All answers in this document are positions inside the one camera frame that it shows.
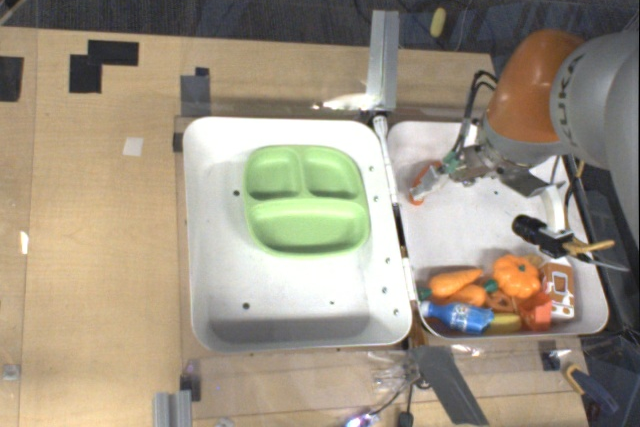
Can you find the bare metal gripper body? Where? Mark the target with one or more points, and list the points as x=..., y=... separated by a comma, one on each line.
x=475, y=165

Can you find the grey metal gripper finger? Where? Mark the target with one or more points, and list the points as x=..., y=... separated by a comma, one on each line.
x=436, y=185
x=424, y=179

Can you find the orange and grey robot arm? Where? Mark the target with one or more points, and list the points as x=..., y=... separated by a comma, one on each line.
x=590, y=95

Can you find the white plastic tray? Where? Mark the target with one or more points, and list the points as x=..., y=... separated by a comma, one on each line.
x=470, y=235
x=280, y=295

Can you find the large orange carrot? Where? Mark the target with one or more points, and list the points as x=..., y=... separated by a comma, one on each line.
x=452, y=282

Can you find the small orange carrot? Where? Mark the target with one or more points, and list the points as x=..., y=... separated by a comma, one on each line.
x=472, y=296

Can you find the orange pumpkin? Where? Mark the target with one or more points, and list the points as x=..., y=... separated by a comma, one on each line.
x=517, y=277

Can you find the green divided plate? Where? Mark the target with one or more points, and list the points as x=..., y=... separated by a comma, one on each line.
x=305, y=225

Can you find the blue bottle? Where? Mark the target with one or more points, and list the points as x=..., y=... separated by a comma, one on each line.
x=460, y=316

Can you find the brown biscuit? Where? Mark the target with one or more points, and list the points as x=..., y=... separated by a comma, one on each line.
x=502, y=302

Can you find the yellow oval toy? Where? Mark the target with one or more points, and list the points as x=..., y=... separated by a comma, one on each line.
x=438, y=21

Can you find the brown and white carton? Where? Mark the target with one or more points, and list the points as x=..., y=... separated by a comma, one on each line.
x=561, y=290

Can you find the yellow banana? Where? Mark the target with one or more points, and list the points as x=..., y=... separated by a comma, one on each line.
x=505, y=325

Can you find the orange carton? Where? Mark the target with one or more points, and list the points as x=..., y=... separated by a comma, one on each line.
x=537, y=315

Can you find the black cylinder on white bracket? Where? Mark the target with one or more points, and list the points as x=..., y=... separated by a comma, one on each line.
x=550, y=240

